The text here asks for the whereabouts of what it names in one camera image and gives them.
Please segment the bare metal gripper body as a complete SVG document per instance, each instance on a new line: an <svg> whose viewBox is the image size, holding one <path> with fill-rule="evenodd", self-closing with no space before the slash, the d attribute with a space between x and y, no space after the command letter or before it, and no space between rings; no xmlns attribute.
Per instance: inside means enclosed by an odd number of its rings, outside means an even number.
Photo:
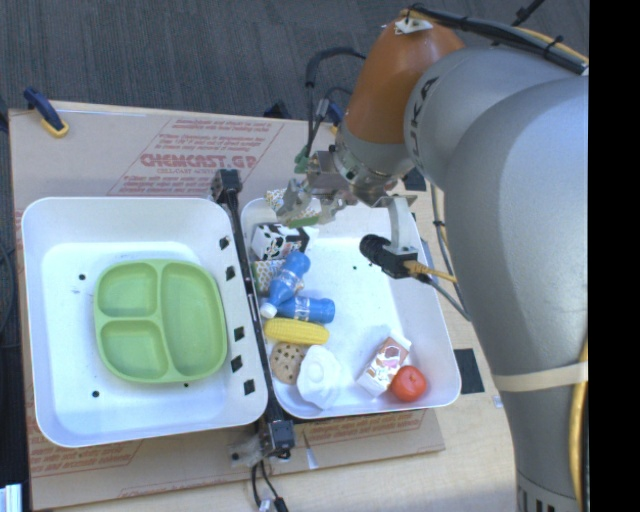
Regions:
<svg viewBox="0 0 640 512"><path fill-rule="evenodd" d="M303 190L321 199L340 197L346 202L374 206L399 178L360 162L349 151L318 151L308 162Z"/></svg>

